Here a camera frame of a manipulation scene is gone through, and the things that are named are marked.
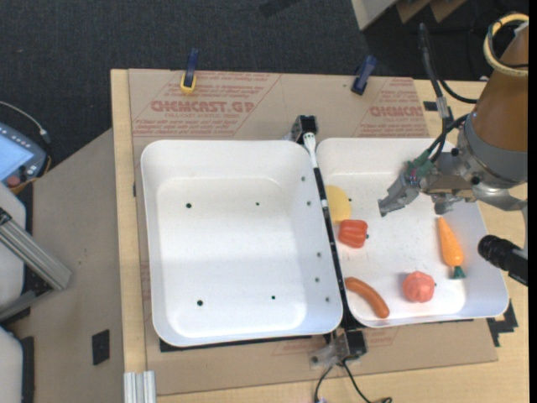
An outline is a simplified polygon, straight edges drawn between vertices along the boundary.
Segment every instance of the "blue clamp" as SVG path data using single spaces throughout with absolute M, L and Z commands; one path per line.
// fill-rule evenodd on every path
M 360 96 L 366 91 L 366 86 L 368 84 L 368 78 L 375 66 L 377 65 L 377 59 L 372 55 L 368 55 L 366 60 L 363 62 L 360 67 L 360 73 L 357 75 L 356 79 L 352 83 L 351 91 L 359 94 Z
M 193 92 L 196 87 L 196 75 L 194 71 L 196 70 L 199 53 L 200 51 L 196 48 L 190 50 L 188 62 L 186 63 L 186 73 L 181 77 L 181 90 L 187 94 Z

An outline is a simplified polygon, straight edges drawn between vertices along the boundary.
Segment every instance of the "orange sausage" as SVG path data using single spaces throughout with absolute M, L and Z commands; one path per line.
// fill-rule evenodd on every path
M 375 314 L 379 318 L 387 318 L 389 315 L 389 308 L 384 299 L 368 284 L 365 282 L 356 279 L 356 278 L 346 278 L 345 287 L 360 296 L 362 296 L 369 305 L 375 311 Z

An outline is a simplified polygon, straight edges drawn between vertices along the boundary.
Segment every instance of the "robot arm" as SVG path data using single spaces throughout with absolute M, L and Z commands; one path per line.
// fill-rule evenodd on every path
M 493 36 L 506 24 L 522 23 L 500 60 L 493 53 Z M 446 111 L 437 85 L 425 27 L 420 44 L 425 67 L 435 87 L 442 133 L 421 156 L 406 164 L 388 195 L 378 201 L 384 217 L 409 205 L 420 193 L 429 195 L 435 212 L 451 210 L 454 202 L 485 202 L 504 211 L 521 211 L 526 225 L 523 249 L 507 240 L 487 236 L 479 254 L 514 279 L 528 284 L 528 201 L 509 189 L 528 181 L 528 60 L 529 19 L 510 14 L 491 25 L 483 46 L 494 68 L 473 111 L 455 121 Z M 456 147 L 443 152 L 446 135 L 459 129 Z

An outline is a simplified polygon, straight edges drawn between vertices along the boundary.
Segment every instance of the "black fabric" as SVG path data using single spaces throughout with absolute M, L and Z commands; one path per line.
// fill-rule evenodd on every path
M 200 70 L 352 74 L 374 55 L 374 75 L 425 78 L 426 22 L 441 75 L 476 80 L 484 27 L 510 10 L 528 0 L 469 0 L 440 24 L 390 8 L 361 32 L 351 0 L 0 0 L 0 100 L 49 130 L 57 164 L 111 127 L 112 68 L 182 68 L 196 47 Z M 37 133 L 6 108 L 0 123 Z

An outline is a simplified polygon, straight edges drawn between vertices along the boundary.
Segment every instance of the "wooden table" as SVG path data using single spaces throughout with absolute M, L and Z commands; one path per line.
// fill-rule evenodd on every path
M 112 118 L 115 145 L 117 217 L 121 298 L 123 317 L 123 357 L 126 372 L 147 370 L 144 343 L 142 292 L 138 261 L 138 224 L 136 201 L 133 197 L 134 169 L 130 129 L 128 71 L 112 71 Z M 421 100 L 434 100 L 428 81 L 416 81 Z M 452 82 L 452 87 L 467 97 L 478 97 L 482 82 Z M 448 98 L 453 114 L 468 113 L 471 106 Z M 425 113 L 431 136 L 440 132 L 436 113 Z M 452 133 L 450 140 L 455 143 Z M 514 190 L 525 196 L 526 187 Z M 480 205 L 487 230 L 518 245 L 524 244 L 524 221 L 518 213 L 501 212 Z M 529 401 L 528 291 L 521 284 L 505 277 L 519 327 L 514 333 L 503 334 L 496 363 L 464 365 L 441 369 L 424 369 L 403 373 L 360 376 L 357 382 L 369 399 L 392 396 L 394 402 L 429 401 Z M 234 390 L 169 395 L 159 397 L 159 403 L 171 402 L 311 402 L 315 382 L 257 386 Z M 327 379 L 322 394 L 330 402 L 360 401 L 349 379 Z

